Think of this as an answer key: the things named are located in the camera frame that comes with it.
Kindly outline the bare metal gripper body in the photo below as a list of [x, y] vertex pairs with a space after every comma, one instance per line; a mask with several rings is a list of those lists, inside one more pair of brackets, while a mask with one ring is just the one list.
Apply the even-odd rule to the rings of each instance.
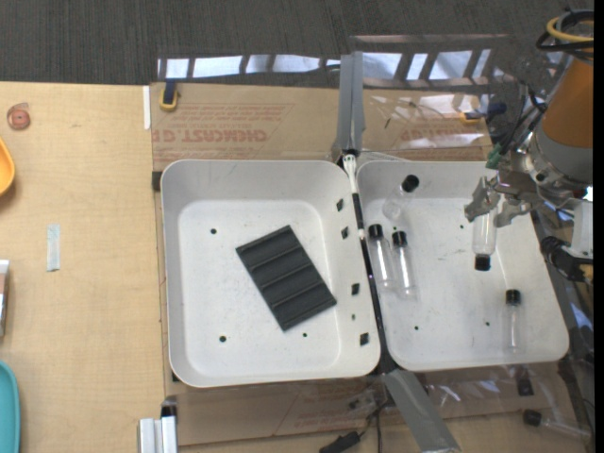
[[585, 185], [562, 174], [539, 154], [535, 147], [520, 152], [510, 150], [497, 163], [494, 189], [513, 199], [534, 205], [547, 202], [554, 207], [570, 207], [585, 197]]

